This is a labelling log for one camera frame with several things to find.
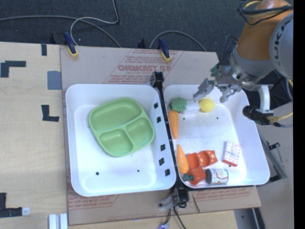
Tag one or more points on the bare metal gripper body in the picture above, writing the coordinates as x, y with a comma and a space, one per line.
227, 76

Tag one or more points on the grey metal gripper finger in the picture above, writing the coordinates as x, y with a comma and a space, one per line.
226, 94
203, 89

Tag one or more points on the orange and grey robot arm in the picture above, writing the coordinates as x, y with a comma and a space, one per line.
256, 44

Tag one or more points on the yellow lemon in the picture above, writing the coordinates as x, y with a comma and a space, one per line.
206, 105

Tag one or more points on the white plastic tray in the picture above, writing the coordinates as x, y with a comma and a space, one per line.
114, 173
205, 132

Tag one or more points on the orange carrot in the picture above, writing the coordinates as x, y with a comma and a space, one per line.
182, 160
174, 123

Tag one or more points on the pink and white carton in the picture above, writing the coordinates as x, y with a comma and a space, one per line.
231, 153

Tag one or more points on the small white can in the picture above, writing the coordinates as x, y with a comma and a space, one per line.
219, 176

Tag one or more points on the orange bell pepper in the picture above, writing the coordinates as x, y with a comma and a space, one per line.
196, 175

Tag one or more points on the green divided plate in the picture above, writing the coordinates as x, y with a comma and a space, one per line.
119, 125

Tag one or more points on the brown cardboard board red print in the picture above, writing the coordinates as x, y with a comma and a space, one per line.
100, 65

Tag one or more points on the black cylinder on white bracket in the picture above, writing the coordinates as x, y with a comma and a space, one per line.
256, 114

